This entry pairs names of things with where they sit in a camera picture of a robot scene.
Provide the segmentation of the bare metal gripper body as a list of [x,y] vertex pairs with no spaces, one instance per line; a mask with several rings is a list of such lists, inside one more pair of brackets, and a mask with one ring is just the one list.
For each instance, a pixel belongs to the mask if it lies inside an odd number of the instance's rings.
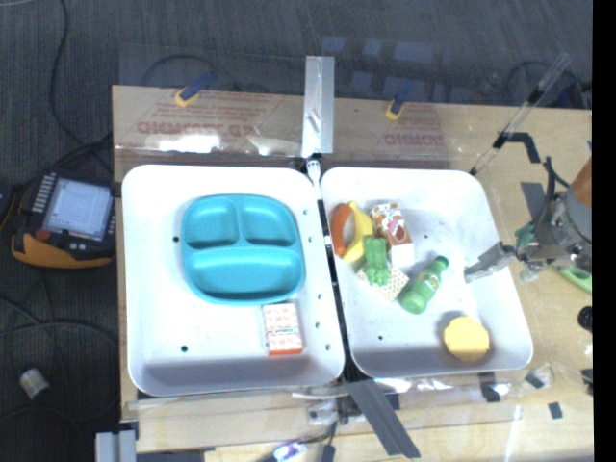
[[515,232],[516,254],[530,267],[592,269],[592,208],[548,205]]

